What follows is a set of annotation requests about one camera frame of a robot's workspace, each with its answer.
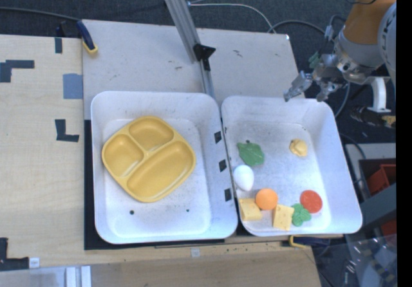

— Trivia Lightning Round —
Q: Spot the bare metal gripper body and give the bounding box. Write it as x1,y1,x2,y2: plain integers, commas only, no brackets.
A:
310,53,371,86

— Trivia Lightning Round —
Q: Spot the pale yellow lumpy toy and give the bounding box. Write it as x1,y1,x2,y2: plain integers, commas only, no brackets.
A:
288,138,309,158

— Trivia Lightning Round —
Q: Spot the green lettuce leaf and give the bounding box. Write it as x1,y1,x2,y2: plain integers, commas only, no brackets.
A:
237,141,266,167

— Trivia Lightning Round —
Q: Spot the white plastic tray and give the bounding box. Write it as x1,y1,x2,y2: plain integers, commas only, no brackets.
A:
90,91,239,245
221,95,364,237

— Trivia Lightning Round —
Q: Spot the red plastic bin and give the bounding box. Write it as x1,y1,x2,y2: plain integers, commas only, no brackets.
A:
366,163,397,197

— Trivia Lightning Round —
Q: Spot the white egg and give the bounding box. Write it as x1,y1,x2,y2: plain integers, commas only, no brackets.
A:
233,164,255,192

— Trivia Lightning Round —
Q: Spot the red tomato slice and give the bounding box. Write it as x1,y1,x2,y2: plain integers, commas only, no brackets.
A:
299,189,324,214

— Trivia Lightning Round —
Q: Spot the orange ball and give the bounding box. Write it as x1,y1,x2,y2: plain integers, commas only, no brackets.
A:
255,188,279,211

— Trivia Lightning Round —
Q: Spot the green broccoli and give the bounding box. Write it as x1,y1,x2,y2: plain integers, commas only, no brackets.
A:
290,203,312,228

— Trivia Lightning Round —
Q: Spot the yellow cheese wedge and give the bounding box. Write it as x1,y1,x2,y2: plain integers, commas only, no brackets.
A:
238,198,263,223
272,203,295,232

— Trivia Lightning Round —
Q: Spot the pale flat board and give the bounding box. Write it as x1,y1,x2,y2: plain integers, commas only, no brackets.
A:
82,19,344,250

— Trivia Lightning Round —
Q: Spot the yellow divided plate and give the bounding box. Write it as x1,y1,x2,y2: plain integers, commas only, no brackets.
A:
101,115,197,203

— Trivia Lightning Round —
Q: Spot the black cylinder on white bracket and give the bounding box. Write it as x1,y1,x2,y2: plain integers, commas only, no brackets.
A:
350,75,396,128

